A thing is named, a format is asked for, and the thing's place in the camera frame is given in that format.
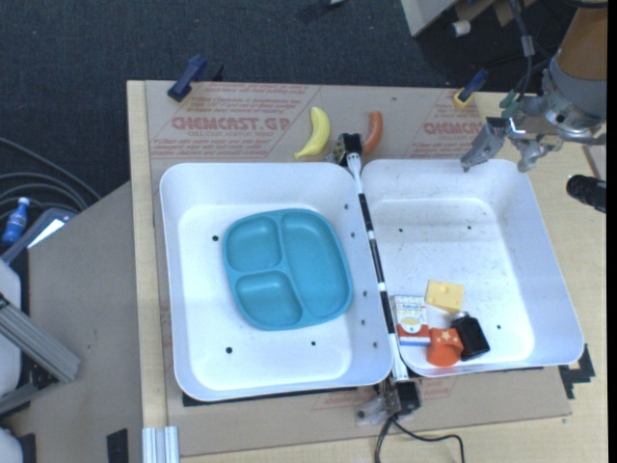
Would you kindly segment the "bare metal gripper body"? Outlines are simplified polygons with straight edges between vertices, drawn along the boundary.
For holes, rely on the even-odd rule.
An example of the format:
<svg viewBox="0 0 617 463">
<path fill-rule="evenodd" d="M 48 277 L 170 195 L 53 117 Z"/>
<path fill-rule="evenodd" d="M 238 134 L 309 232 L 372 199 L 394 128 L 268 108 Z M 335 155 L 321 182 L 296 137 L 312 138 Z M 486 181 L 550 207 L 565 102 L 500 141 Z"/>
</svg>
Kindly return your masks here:
<svg viewBox="0 0 617 463">
<path fill-rule="evenodd" d="M 560 95 L 525 95 L 506 108 L 508 136 L 517 142 L 558 149 L 564 142 L 603 146 L 604 119 L 577 108 Z"/>
</svg>

